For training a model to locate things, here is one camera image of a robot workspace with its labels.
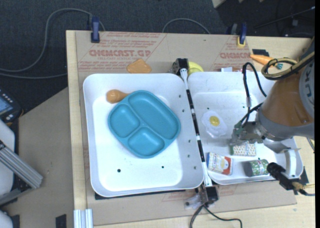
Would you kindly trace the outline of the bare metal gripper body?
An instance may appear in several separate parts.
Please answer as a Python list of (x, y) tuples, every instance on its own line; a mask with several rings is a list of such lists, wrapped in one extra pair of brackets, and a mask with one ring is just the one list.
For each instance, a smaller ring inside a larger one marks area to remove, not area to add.
[(263, 143), (265, 136), (264, 130), (259, 122), (252, 121), (247, 122), (243, 125), (241, 122), (235, 124), (232, 135), (239, 138), (239, 144), (245, 142), (254, 144), (254, 143)]

